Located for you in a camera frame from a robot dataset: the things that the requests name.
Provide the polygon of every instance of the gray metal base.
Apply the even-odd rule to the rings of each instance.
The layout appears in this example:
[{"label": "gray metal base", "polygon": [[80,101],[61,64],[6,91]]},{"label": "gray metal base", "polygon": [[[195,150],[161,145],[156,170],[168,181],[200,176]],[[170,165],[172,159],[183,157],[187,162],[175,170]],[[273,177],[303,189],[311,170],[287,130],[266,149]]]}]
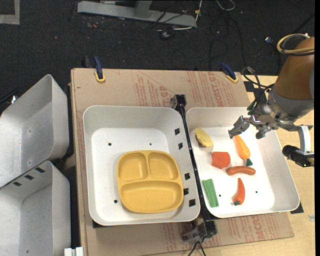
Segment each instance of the gray metal base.
[{"label": "gray metal base", "polygon": [[[155,22],[159,19],[163,12],[149,10],[151,2],[152,1],[137,1],[135,7],[126,7],[101,2],[98,3],[90,1],[81,1],[78,3],[77,12],[80,14],[83,13],[101,16],[112,16],[145,22]],[[170,12],[167,12],[158,22],[172,25],[180,25],[185,27],[197,27],[196,19],[191,15],[179,15],[177,13]]]}]

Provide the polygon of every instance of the blue clamp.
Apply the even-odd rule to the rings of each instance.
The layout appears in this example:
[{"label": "blue clamp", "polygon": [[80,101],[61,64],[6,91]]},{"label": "blue clamp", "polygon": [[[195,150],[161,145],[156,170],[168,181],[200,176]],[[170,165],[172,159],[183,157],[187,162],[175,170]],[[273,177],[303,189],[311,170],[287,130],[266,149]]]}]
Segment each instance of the blue clamp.
[{"label": "blue clamp", "polygon": [[222,69],[222,71],[226,74],[226,77],[233,83],[236,83],[238,81],[238,78],[235,75],[235,72],[233,71],[233,69],[225,64],[225,63],[221,63],[220,67]]},{"label": "blue clamp", "polygon": [[100,58],[97,56],[94,56],[93,59],[94,59],[94,65],[95,65],[95,69],[96,69],[96,72],[94,73],[95,78],[99,83],[103,83],[106,81],[106,78],[105,78],[105,75],[102,71],[102,65],[101,65]]}]

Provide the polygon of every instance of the yellow divided plate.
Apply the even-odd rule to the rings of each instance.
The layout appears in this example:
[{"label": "yellow divided plate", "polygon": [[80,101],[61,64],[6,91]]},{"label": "yellow divided plate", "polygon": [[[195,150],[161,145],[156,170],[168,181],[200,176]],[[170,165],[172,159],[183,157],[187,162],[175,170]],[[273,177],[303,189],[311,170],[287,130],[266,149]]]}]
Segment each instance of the yellow divided plate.
[{"label": "yellow divided plate", "polygon": [[123,206],[133,213],[162,213],[178,208],[184,188],[176,160],[163,151],[123,154],[117,163],[117,182]]}]

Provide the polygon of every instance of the cardboard sheet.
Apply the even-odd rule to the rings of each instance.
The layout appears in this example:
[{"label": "cardboard sheet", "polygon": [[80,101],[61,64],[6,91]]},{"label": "cardboard sheet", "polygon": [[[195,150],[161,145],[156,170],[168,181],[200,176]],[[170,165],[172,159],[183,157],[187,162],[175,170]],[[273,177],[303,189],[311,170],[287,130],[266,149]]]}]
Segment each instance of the cardboard sheet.
[{"label": "cardboard sheet", "polygon": [[[77,172],[81,177],[83,215],[80,216],[82,246],[87,255],[142,256],[190,250],[182,234],[189,223],[160,223],[94,227],[88,208],[88,186],[83,131],[83,113],[93,105],[168,107],[175,94],[186,96],[187,108],[246,107],[249,99],[241,75],[232,83],[223,72],[104,69],[106,82],[98,83],[95,70],[71,71],[73,123],[77,140]],[[217,219],[217,235],[202,246],[218,247],[293,237],[286,212]]]}]

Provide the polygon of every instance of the black floor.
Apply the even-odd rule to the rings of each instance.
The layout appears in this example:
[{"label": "black floor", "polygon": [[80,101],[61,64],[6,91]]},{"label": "black floor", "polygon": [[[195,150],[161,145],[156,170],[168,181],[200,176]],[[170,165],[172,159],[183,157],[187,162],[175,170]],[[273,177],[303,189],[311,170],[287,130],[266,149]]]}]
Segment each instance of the black floor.
[{"label": "black floor", "polygon": [[[0,15],[12,14],[13,2],[0,0]],[[315,35],[315,0],[233,0],[234,8],[228,0],[203,1],[197,28],[169,40],[157,32],[163,24],[150,29],[150,22],[79,14],[78,2],[20,0],[20,25],[0,23],[0,99],[13,89],[21,95],[46,74],[64,87],[84,55],[99,56],[107,69],[219,71],[224,62],[234,71],[250,66],[278,75],[286,57],[277,41]],[[153,1],[151,9],[195,17],[199,3]]]}]

